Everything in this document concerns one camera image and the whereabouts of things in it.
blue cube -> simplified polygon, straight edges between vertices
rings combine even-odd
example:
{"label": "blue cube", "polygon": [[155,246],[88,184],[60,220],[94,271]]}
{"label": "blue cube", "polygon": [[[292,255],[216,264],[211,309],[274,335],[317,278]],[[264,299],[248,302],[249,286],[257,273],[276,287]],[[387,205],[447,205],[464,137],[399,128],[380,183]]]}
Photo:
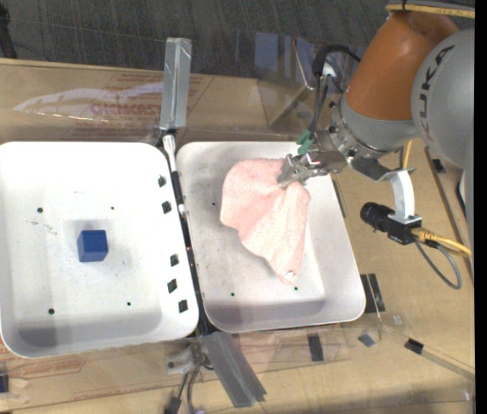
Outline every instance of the blue cube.
{"label": "blue cube", "polygon": [[80,262],[104,260],[109,252],[105,230],[82,230],[77,245]]}

cardboard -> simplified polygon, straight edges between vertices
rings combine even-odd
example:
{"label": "cardboard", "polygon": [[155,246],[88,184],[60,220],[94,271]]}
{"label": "cardboard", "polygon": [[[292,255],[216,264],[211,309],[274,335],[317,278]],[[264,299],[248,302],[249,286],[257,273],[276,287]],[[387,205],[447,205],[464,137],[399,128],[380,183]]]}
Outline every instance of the cardboard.
{"label": "cardboard", "polygon": [[[75,120],[64,115],[44,115],[49,120],[45,124],[58,125],[49,128],[42,127],[42,119],[29,115],[27,110],[11,109],[34,98],[26,87],[20,90],[23,97],[16,96],[20,93],[16,86],[20,84],[19,78],[30,85],[34,75],[51,71],[66,77],[72,72],[88,73],[84,78],[94,78],[94,86],[100,90],[106,87],[103,81],[101,85],[96,83],[102,77],[118,81],[120,75],[129,72],[0,60],[0,76],[7,75],[15,81],[0,85],[4,91],[0,99],[0,142],[35,136],[42,140],[70,139],[73,135],[66,131],[82,132],[75,126]],[[157,75],[134,72],[145,73],[145,78]],[[203,140],[287,139],[292,134],[290,128],[283,132],[269,129],[252,78],[203,76],[192,81],[195,91],[190,96],[189,127],[178,134],[179,146]],[[64,91],[66,83],[53,84],[57,85],[56,91]],[[33,90],[40,95],[46,92],[38,85]],[[134,133],[132,138],[142,136],[137,128],[130,133]],[[396,155],[385,158],[385,165],[397,165]],[[412,147],[409,165],[416,167],[412,175],[416,212],[423,216],[424,226],[458,238],[420,141]],[[375,184],[349,168],[334,176],[334,182],[339,188],[360,273],[376,275],[386,310],[365,314],[352,323],[238,336],[241,350],[267,391],[266,402],[245,412],[352,409],[364,414],[399,414],[406,411],[403,406],[420,413],[471,411],[475,389],[474,290],[471,278],[465,274],[466,262],[456,259],[463,288],[450,289],[413,245],[398,245],[359,219],[359,211],[367,201],[394,206],[389,183]],[[450,276],[444,258],[433,250],[429,254]],[[310,333],[321,339],[323,361],[312,360]],[[372,341],[370,346],[360,340],[363,335]],[[425,354],[406,348],[409,338],[420,342]],[[184,339],[27,360],[12,354],[0,336],[0,372],[9,375],[9,391],[0,394],[0,412],[161,413],[182,378],[180,373],[169,373],[166,358],[184,351],[190,344],[191,339]],[[199,374],[193,400],[196,407],[206,412],[235,411],[214,372],[208,370]],[[180,411],[183,412],[188,412],[186,406]]]}

metal bracket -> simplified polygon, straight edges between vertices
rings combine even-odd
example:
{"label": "metal bracket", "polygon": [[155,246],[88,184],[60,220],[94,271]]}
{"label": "metal bracket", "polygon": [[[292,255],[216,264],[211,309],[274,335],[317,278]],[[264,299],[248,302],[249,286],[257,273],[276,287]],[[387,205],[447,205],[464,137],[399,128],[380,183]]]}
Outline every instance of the metal bracket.
{"label": "metal bracket", "polygon": [[395,195],[395,213],[390,215],[390,218],[400,223],[421,219],[415,215],[414,186],[409,176],[415,168],[390,170],[379,164],[377,160],[365,158],[350,160],[349,164],[356,172],[362,173],[375,182],[390,181]]}
{"label": "metal bracket", "polygon": [[315,135],[315,148],[305,154],[285,156],[285,161],[278,176],[278,185],[282,189],[293,182],[304,184],[308,178],[338,173],[347,166],[347,161],[329,140],[328,131],[318,131]]}
{"label": "metal bracket", "polygon": [[266,390],[229,333],[217,331],[201,338],[218,379],[235,408],[263,402]]}
{"label": "metal bracket", "polygon": [[165,357],[166,369],[169,374],[188,373],[195,365],[202,363],[204,359],[201,344],[193,342],[188,348],[178,354],[171,354]]}
{"label": "metal bracket", "polygon": [[185,127],[190,93],[191,40],[168,38],[165,48],[163,98],[160,128],[167,131]]}

black hole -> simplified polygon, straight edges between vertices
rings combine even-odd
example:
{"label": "black hole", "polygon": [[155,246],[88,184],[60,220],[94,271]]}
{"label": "black hole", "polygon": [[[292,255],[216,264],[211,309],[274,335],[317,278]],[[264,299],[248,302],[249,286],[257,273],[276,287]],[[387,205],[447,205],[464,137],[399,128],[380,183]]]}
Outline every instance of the black hole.
{"label": "black hole", "polygon": [[172,293],[174,290],[178,288],[178,284],[176,283],[175,279],[171,280],[167,285],[168,285],[169,293]]}
{"label": "black hole", "polygon": [[168,213],[172,210],[171,203],[169,203],[168,201],[165,201],[161,206],[163,207],[163,213]]}
{"label": "black hole", "polygon": [[187,300],[181,300],[180,302],[178,302],[178,311],[180,313],[183,313],[184,311],[186,311],[188,309],[188,301]]}

towel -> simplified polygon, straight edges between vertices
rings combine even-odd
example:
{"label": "towel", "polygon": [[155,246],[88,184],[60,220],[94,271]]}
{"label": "towel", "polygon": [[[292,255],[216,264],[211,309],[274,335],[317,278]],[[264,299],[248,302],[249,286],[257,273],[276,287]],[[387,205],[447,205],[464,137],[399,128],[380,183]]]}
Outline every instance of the towel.
{"label": "towel", "polygon": [[236,163],[222,186],[220,220],[237,229],[241,244],[264,258],[279,279],[294,285],[301,272],[309,192],[294,182],[278,186],[284,160]]}

